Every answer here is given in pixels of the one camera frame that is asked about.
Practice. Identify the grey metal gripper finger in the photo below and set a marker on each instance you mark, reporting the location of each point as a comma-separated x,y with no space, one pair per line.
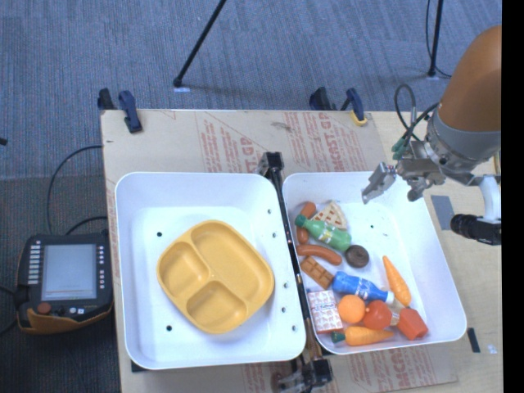
417,188
378,180

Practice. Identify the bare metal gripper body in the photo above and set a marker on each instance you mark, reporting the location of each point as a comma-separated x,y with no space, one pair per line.
423,166

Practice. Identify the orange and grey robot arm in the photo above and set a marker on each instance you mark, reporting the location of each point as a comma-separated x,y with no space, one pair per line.
471,88

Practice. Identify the pizza slice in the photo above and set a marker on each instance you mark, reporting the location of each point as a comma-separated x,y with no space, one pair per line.
333,215

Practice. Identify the green bottle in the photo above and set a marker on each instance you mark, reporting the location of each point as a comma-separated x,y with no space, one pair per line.
331,233

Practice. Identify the white plastic tray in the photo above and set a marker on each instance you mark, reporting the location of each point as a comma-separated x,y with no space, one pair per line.
143,342
425,260

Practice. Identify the orange sausage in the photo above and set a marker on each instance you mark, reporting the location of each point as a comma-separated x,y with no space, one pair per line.
308,210
321,254

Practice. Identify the brown doughnut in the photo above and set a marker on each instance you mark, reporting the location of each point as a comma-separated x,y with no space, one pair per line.
357,256

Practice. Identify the orange carrot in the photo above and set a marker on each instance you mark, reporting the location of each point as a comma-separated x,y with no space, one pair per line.
364,336
396,281

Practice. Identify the thin black rod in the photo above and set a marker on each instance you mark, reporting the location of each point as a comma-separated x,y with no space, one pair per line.
291,244

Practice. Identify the blue bottle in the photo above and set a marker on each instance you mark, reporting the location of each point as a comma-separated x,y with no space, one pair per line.
356,287

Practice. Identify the brown biscuit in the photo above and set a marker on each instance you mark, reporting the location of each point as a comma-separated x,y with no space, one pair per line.
316,272

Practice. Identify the orange ball fruit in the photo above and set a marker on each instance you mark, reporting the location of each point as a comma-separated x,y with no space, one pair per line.
351,308

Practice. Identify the round red bottle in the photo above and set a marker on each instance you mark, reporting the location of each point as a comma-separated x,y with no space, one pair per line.
377,315

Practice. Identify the black stand leg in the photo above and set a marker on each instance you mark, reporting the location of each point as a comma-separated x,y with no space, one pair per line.
204,35
437,31

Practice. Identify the red and white carton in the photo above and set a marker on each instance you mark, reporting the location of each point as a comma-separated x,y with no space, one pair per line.
325,311

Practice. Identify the brown cardboard board red print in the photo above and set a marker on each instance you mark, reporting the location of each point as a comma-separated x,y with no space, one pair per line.
229,141

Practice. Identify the yellow divided plate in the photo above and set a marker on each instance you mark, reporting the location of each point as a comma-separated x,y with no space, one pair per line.
213,276

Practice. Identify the black cylinder on white bracket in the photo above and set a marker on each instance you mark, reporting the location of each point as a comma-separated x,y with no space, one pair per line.
475,227

